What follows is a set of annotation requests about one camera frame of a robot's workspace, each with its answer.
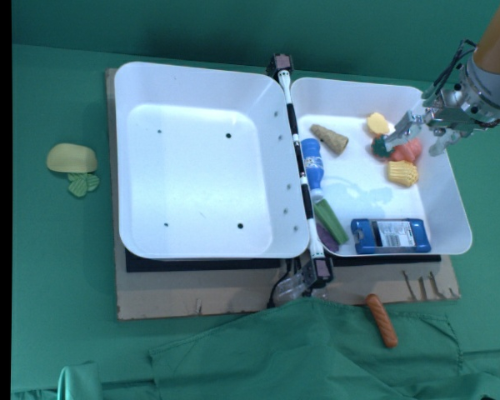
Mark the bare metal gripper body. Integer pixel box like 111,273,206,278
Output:
422,88,500,138

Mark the orange carrot with green top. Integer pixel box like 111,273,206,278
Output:
370,134,423,163

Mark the yellow toy food piece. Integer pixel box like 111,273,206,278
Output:
366,112,392,136

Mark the yellow toy corn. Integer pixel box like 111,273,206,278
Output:
386,160,420,188

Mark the brown waffle cone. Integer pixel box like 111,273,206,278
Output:
309,123,350,157

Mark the white plastic tray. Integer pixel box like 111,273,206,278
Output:
113,61,311,261
289,77,473,258

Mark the blue and white bottle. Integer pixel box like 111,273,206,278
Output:
300,137,327,203

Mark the blue packet with white label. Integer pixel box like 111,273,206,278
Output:
350,217,433,255

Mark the black and white thin rod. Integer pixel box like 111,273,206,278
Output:
277,69,328,263

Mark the green toy vegetable stalk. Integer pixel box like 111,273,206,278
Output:
313,199,350,245

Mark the purple toy vegetable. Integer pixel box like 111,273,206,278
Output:
315,222,341,253

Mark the orange sausage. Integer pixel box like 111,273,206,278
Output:
365,293,399,349

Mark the green cloth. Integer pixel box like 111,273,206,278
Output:
147,297,500,400

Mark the brown cardboard board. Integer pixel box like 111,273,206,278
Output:
105,67,462,322

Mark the yellow toy bread slice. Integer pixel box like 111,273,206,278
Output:
46,142,98,173

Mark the black block with wires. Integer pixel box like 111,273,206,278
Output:
302,257,335,289
266,53,295,78

